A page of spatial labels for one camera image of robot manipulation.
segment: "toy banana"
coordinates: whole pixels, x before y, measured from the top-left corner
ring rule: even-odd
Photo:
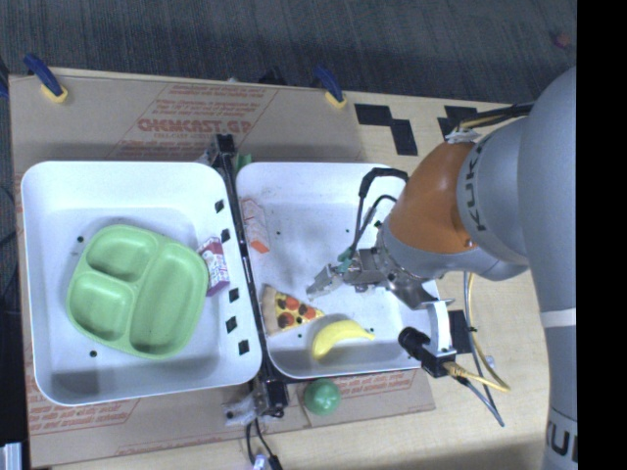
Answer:
[[[313,338],[312,356],[320,360],[336,343],[350,338],[374,339],[374,334],[367,332],[355,320],[345,319],[332,322],[323,327]]]

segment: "white band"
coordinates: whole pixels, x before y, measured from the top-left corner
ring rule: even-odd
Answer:
[[[543,311],[540,313],[540,320],[542,320],[542,325],[545,329],[577,325],[577,308]]]

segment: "table surface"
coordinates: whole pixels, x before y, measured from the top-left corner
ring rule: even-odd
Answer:
[[[360,159],[412,172],[420,160],[442,141],[438,118],[447,107],[490,110],[498,105],[427,99],[385,94],[348,92],[354,104],[387,106],[394,119],[408,120],[418,155],[397,153],[389,126],[356,123],[362,145]],[[488,133],[493,128],[481,129]],[[20,146],[18,159],[27,160]],[[460,273],[438,281],[440,295],[455,298],[450,309],[463,308]],[[538,468],[544,448],[544,427],[549,408],[549,369],[544,332],[533,281],[529,272],[504,282],[476,278],[473,288],[475,325],[486,354],[496,362],[500,376],[511,386],[509,393],[493,391],[506,423],[501,427],[485,405],[451,378],[429,377],[436,408],[394,417],[325,426],[307,431],[267,434],[265,439],[284,468],[295,469],[466,469]],[[474,370],[471,355],[458,362]],[[72,444],[64,447],[72,451]],[[253,438],[253,448],[263,449]],[[129,456],[57,465],[71,469],[212,468],[249,469],[246,442],[242,439],[157,450]]]

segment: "dark gray fabric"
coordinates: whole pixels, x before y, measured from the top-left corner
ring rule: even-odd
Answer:
[[[575,64],[576,25],[577,0],[0,0],[0,55],[14,73],[27,52],[56,67],[247,82],[278,67],[299,86],[323,63],[345,90],[524,103]],[[555,45],[561,32],[570,45]],[[0,100],[6,190],[9,130]],[[4,238],[14,210],[6,196],[0,207]],[[0,249],[5,291],[14,242]]]

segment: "green object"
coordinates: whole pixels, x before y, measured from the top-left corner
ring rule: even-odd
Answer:
[[[72,324],[98,343],[166,358],[189,342],[208,286],[198,253],[165,235],[118,224],[98,231],[85,247],[66,310]]]
[[[315,380],[305,388],[305,407],[318,416],[334,412],[341,398],[338,386],[325,378]]]

